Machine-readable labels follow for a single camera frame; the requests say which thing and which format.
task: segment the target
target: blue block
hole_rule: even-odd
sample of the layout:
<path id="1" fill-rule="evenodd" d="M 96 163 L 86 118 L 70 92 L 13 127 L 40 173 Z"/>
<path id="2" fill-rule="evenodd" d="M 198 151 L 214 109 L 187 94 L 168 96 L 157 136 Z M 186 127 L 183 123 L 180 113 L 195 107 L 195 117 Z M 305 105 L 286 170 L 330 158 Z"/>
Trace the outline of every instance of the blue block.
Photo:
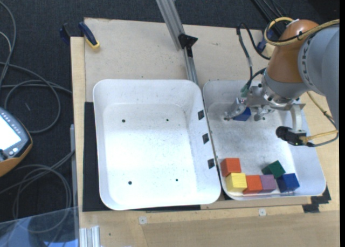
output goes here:
<path id="1" fill-rule="evenodd" d="M 277 179 L 277 184 L 281 193 L 286 191 L 294 191 L 300 187 L 296 174 L 283 174 Z"/>
<path id="2" fill-rule="evenodd" d="M 251 114 L 252 113 L 250 111 L 250 108 L 247 107 L 246 110 L 244 110 L 244 112 L 241 115 L 234 117 L 233 120 L 246 121 L 247 119 L 249 119 Z"/>

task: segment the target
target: black bracket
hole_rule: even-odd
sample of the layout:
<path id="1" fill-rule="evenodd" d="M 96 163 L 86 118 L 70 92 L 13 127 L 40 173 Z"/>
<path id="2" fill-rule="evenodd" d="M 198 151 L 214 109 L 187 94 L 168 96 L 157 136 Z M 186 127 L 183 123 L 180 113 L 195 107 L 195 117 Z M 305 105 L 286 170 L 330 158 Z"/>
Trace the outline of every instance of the black bracket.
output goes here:
<path id="1" fill-rule="evenodd" d="M 329 194 L 327 186 L 321 196 L 312 196 L 310 199 L 312 201 L 311 204 L 302 205 L 304 212 L 312 212 L 312 213 L 320 212 L 319 205 L 328 204 L 329 201 L 332 200 L 330 198 L 330 194 Z"/>
<path id="2" fill-rule="evenodd" d="M 193 37 L 193 36 L 188 36 L 182 33 L 178 36 L 178 40 L 180 41 L 181 48 L 187 49 L 188 57 L 193 57 L 192 46 L 195 44 L 198 38 Z"/>
<path id="3" fill-rule="evenodd" d="M 306 132 L 296 133 L 292 131 L 291 128 L 286 126 L 279 126 L 275 130 L 275 134 L 278 138 L 287 141 L 290 145 L 293 146 L 302 146 L 304 145 L 303 141 L 300 139 L 301 136 L 306 136 Z"/>

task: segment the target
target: orange block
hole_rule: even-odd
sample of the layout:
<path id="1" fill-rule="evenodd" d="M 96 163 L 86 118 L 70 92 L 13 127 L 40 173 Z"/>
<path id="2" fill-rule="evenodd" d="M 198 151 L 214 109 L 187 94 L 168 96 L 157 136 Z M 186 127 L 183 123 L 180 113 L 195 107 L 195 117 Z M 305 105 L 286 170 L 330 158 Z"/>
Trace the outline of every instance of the orange block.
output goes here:
<path id="1" fill-rule="evenodd" d="M 260 175 L 247 175 L 247 188 L 243 194 L 256 194 L 262 191 L 263 184 L 261 183 Z"/>
<path id="2" fill-rule="evenodd" d="M 240 173 L 241 164 L 239 162 L 239 158 L 225 158 L 220 163 L 220 169 L 223 177 L 227 177 L 232 172 Z"/>

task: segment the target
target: purple block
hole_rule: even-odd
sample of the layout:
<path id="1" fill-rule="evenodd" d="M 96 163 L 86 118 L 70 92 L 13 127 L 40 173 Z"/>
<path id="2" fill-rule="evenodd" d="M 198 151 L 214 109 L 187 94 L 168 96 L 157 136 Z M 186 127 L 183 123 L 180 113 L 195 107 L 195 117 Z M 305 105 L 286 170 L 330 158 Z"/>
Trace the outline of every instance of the purple block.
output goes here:
<path id="1" fill-rule="evenodd" d="M 260 193 L 271 193 L 277 188 L 273 174 L 260 175 L 261 184 L 263 189 Z"/>

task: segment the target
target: wooden table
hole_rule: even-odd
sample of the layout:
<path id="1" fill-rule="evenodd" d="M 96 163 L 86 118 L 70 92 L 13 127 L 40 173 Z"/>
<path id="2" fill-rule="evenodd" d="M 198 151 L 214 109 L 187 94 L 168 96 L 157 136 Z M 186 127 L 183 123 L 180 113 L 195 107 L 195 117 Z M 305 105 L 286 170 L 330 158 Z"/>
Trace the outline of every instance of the wooden table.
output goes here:
<path id="1" fill-rule="evenodd" d="M 222 197 L 196 211 L 82 212 L 84 102 L 92 101 L 94 84 L 105 78 L 186 79 L 183 55 L 177 52 L 164 23 L 86 19 L 100 41 L 92 50 L 82 37 L 71 38 L 75 145 L 77 157 L 79 225 L 100 227 L 101 245 L 108 246 L 340 246 L 339 141 L 318 147 L 317 153 L 332 200 L 320 213 L 305 213 L 310 197 L 234 201 Z M 184 26 L 198 37 L 193 46 L 199 85 L 208 80 L 246 79 L 248 68 L 235 29 Z M 254 37 L 261 37 L 259 31 Z M 254 68 L 259 57 L 243 33 Z M 327 108 L 324 97 L 314 95 Z M 305 114 L 312 134 L 332 130 L 309 100 Z"/>

